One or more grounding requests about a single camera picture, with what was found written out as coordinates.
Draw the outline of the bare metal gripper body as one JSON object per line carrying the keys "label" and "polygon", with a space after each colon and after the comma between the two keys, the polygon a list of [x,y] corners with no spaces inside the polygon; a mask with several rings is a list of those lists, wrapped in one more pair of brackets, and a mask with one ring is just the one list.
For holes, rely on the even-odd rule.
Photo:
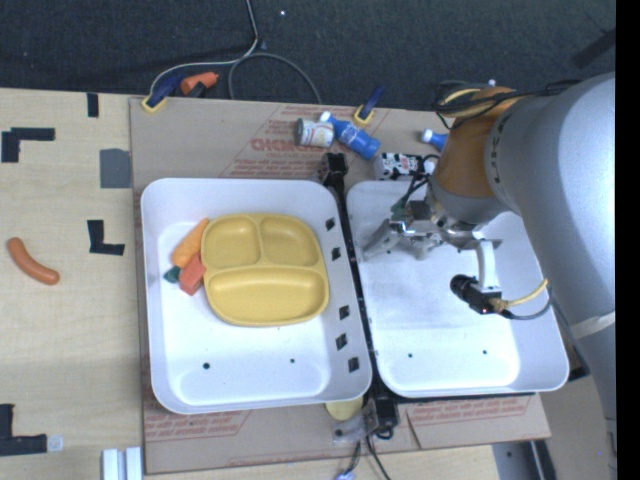
{"label": "bare metal gripper body", "polygon": [[389,219],[401,236],[398,243],[407,238],[430,237],[437,240],[437,247],[447,244],[463,251],[473,250],[486,241],[481,230],[501,213],[501,209],[490,208],[472,214],[479,221],[462,220],[447,212],[437,200],[398,200],[391,207]]}

